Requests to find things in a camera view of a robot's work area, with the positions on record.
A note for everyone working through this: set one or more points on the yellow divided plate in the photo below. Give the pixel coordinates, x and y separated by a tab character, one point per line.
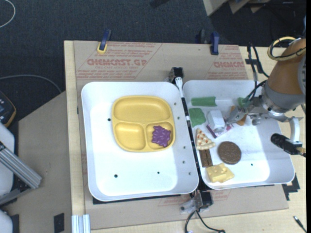
136	110

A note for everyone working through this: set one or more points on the pink and white packet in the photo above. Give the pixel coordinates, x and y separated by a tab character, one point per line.
227	129

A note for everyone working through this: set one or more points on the pizza slice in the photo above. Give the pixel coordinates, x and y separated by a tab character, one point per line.
202	142

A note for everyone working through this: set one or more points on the green celery stick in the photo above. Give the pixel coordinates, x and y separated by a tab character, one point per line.
203	101

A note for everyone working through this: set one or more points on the brown chocolate bar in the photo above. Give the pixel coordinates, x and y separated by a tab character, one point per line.
206	158

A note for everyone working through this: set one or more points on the black cylinder on white bracket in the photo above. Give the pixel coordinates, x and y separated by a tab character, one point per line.
284	142

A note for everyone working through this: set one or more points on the white plastic tray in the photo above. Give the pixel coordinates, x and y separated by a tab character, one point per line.
136	173
257	144

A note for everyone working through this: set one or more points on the yellow cheese wedge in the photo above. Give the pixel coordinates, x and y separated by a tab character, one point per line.
218	173

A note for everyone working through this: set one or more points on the brown cardboard board red print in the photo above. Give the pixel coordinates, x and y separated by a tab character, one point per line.
150	62

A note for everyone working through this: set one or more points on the white carton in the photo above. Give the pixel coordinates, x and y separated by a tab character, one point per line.
216	120

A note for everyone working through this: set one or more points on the thin black and white rod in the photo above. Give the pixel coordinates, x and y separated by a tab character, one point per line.
184	105

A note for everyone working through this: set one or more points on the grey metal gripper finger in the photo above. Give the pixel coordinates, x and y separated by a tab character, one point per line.
234	117
234	108

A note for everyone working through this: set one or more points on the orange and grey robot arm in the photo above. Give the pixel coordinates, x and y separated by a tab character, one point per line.
284	76

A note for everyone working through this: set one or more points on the green lettuce leaf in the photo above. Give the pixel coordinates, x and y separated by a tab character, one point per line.
196	117

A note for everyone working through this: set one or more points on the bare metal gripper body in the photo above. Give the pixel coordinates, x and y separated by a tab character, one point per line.
266	110

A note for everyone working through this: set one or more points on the purple grapes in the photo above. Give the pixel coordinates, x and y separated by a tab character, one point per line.
160	136

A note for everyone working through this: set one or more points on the round brown biscuit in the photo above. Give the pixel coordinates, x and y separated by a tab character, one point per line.
229	153

